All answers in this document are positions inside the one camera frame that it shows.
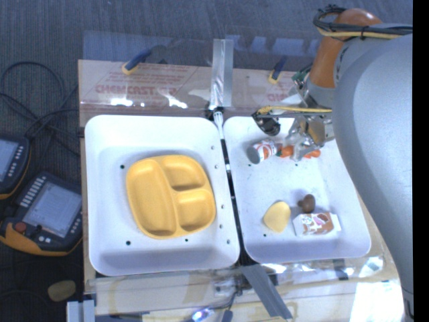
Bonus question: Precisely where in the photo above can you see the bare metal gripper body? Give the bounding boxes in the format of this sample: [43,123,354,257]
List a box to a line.
[288,78,335,148]

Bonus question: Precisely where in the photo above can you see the orange carrot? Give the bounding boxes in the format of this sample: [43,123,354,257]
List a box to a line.
[276,145,322,160]

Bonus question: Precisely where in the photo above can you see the white and orange can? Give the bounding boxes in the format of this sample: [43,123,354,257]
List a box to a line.
[247,140,278,164]

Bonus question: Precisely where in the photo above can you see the white plastic tray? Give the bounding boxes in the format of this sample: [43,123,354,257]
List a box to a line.
[223,115,372,264]
[84,114,241,277]

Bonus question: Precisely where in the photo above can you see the brown rounded toy food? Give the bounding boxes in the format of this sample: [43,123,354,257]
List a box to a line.
[297,193,316,213]

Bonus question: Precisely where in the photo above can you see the yellow oval toy food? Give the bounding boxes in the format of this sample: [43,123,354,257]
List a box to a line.
[263,200,292,233]

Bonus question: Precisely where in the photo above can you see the thin black and white rod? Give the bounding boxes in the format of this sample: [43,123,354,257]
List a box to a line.
[212,111,249,265]

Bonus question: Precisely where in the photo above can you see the white and orange carton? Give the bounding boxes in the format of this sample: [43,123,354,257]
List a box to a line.
[292,212,342,237]

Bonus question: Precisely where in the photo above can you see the yellow divided plate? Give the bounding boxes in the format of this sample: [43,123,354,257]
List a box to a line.
[125,154,217,240]

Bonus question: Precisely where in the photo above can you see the brown cardboard board red print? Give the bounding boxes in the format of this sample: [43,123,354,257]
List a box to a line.
[77,59,402,315]

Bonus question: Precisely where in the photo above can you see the dull yellow oval object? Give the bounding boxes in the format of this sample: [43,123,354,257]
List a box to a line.
[47,279,77,303]

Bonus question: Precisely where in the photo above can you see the black cylinder on white bracket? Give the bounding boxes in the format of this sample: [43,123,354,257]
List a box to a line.
[251,109,292,137]

